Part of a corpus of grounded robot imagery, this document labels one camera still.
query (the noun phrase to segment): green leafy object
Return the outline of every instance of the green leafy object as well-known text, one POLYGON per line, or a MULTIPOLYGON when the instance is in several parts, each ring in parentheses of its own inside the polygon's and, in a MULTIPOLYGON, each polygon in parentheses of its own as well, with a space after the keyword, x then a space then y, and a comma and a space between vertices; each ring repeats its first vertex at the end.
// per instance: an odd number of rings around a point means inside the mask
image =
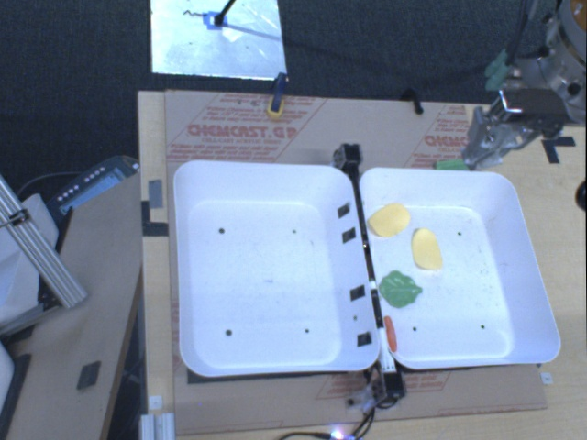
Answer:
POLYGON ((379 293, 394 308, 404 308, 415 302, 422 289, 411 277, 399 270, 393 270, 379 284, 379 293))

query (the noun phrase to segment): black stick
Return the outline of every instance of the black stick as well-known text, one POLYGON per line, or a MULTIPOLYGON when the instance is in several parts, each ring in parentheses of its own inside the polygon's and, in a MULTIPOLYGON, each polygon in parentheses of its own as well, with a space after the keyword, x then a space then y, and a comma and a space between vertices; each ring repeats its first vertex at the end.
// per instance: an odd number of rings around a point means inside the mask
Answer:
POLYGON ((214 16, 214 24, 215 26, 222 26, 222 23, 224 22, 224 17, 227 15, 228 10, 230 9, 231 6, 234 5, 234 3, 237 0, 228 0, 227 5, 224 7, 224 9, 218 13, 216 16, 214 16))

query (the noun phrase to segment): yellow oval object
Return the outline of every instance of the yellow oval object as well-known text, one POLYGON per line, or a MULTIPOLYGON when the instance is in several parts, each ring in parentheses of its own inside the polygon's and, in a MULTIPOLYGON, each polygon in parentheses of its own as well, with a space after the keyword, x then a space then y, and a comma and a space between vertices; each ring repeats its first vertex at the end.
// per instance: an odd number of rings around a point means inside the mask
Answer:
POLYGON ((442 269, 442 254, 436 235, 427 228, 418 228, 412 236, 415 264, 427 270, 442 269))
POLYGON ((392 237, 409 225, 410 213, 400 203, 390 203, 375 212, 367 223, 379 237, 392 237))

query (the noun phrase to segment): blue clip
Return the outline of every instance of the blue clip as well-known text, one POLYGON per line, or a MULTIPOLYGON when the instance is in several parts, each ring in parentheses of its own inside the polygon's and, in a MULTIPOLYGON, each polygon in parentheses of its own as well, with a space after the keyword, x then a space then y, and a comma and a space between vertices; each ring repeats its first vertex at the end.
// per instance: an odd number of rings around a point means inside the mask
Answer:
POLYGON ((203 16, 203 20, 204 20, 204 24, 208 29, 212 29, 212 30, 219 30, 222 29, 223 26, 226 26, 228 24, 228 17, 225 16, 224 17, 224 21, 222 22, 222 26, 217 26, 214 24, 214 17, 216 15, 220 15, 219 13, 215 13, 215 12, 208 12, 208 13, 204 13, 203 16))
POLYGON ((283 93, 287 85, 287 74, 280 73, 273 82, 273 95, 267 106, 267 114, 271 119, 279 119, 283 113, 283 93))

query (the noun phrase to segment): white tray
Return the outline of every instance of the white tray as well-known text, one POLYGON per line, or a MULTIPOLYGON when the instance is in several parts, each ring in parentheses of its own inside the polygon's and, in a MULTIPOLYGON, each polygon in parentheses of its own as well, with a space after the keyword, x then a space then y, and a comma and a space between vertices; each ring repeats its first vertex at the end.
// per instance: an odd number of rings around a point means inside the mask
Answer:
MULTIPOLYGON (((400 270, 423 289, 401 309, 381 299, 400 363, 439 369, 541 363, 558 354, 509 181, 484 172, 375 169, 360 188, 366 217, 389 203, 412 216, 397 236, 370 235, 377 281, 400 270), (436 233, 442 270, 414 264, 410 242, 419 227, 436 233)), ((379 333, 352 185, 341 171, 192 161, 175 174, 174 199, 180 351, 189 369, 216 377, 374 363, 379 333)))
POLYGON ((397 236, 369 231, 380 282, 392 270, 423 289, 393 308, 381 298, 397 335, 394 358, 411 369, 544 363, 559 333, 514 186, 491 172, 373 169, 360 181, 365 216, 403 204, 410 225, 397 236), (442 270, 414 263, 417 228, 437 236, 442 270))
POLYGON ((189 369, 347 371, 375 361, 359 222, 342 172, 193 161, 178 169, 174 188, 180 351, 189 369), (339 218, 343 206, 349 212, 339 218), (345 243, 349 230, 356 237, 345 243), (365 296, 351 300, 361 286, 365 296))

